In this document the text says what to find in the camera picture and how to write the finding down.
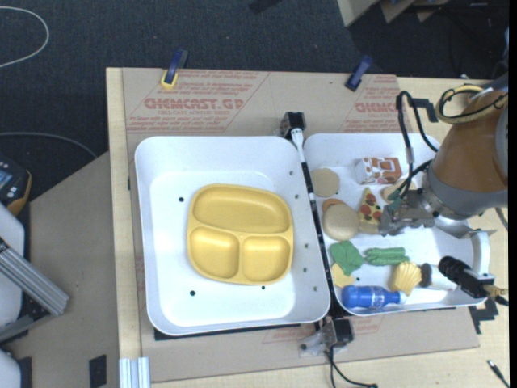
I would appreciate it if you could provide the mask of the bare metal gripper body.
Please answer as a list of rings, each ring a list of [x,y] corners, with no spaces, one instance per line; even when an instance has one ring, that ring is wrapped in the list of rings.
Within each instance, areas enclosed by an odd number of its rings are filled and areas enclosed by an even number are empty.
[[[394,202],[393,219],[395,217],[407,217],[407,227],[431,228],[435,225],[436,215],[426,201],[422,189],[409,190],[402,198]]]

